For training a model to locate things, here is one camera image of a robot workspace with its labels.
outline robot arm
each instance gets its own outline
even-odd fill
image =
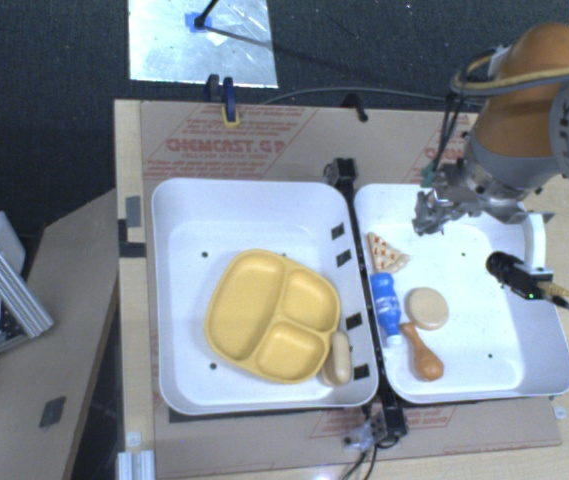
[[[494,82],[468,82],[466,71],[453,81],[461,97],[492,97],[464,157],[431,173],[432,189],[419,193],[413,226],[420,235],[482,212],[519,223],[526,217],[521,201],[530,192],[558,173],[569,177],[569,26],[534,27],[505,53],[469,70],[488,59]]]

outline table surface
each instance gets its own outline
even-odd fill
[[[116,119],[116,134],[120,136],[140,135],[139,118],[126,111],[126,105],[134,106],[133,102],[124,103]],[[141,147],[135,141],[124,141],[117,144],[118,189],[124,194],[141,194],[142,180],[140,177],[129,176],[136,168],[139,170]],[[125,198],[118,197],[118,217],[126,218]],[[547,261],[548,268],[555,272],[555,282],[569,289],[569,181],[556,177],[545,185],[540,195],[530,196],[526,202],[527,209],[533,211],[552,210],[555,217],[547,224]],[[129,241],[144,241],[143,230],[129,228]],[[129,267],[127,276],[130,280],[145,277],[143,268],[134,261],[123,260]],[[130,340],[129,355],[147,353],[148,336],[136,332],[141,323],[148,325],[148,313],[135,311],[137,305],[146,304],[146,281],[133,282],[131,285],[120,278],[120,287],[125,297],[121,301],[122,335]],[[569,313],[560,310],[560,318],[569,344]],[[123,357],[123,378],[125,390],[125,425],[128,428],[141,430],[140,446],[128,446],[129,451],[152,448],[152,419],[145,414],[152,414],[150,392],[150,372],[140,367],[139,361],[128,361],[126,353]],[[569,392],[553,401],[557,408],[563,408],[566,417],[559,421],[563,444],[559,447],[509,450],[468,455],[442,456],[421,459],[402,459],[379,461],[370,478],[394,478],[397,480],[426,480],[426,479],[495,479],[495,478],[557,478],[569,479]],[[368,463],[365,463],[358,475],[352,478],[363,478]],[[241,479],[338,479],[343,476],[349,466],[318,466],[314,468],[289,469],[261,473],[241,473],[206,478],[224,478],[226,480]]]

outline black connector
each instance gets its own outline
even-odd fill
[[[497,280],[510,286],[513,293],[527,300],[545,298],[545,293],[538,287],[540,281],[552,281],[553,274],[548,272],[530,273],[524,270],[525,264],[516,256],[503,252],[494,252],[486,260],[486,270]]]

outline dark background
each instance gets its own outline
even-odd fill
[[[569,20],[569,0],[267,1],[280,89],[240,90],[243,102],[331,85],[444,95],[472,54]],[[202,99],[198,86],[129,80],[127,10],[127,0],[0,0],[0,210],[23,236],[114,186],[113,100]],[[369,107],[442,108],[363,96]]]

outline beige toy food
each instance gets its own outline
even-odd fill
[[[395,274],[410,260],[408,254],[391,247],[384,239],[375,233],[368,233],[368,245],[373,257],[373,266],[377,272]]]
[[[425,380],[437,380],[444,375],[444,363],[428,348],[417,334],[413,323],[400,326],[404,335],[413,344],[415,370]]]
[[[342,331],[333,333],[331,351],[320,373],[329,386],[339,386],[351,380],[351,347],[348,336]]]
[[[434,331],[448,320],[448,305],[432,288],[415,288],[406,297],[406,315],[420,329]]]

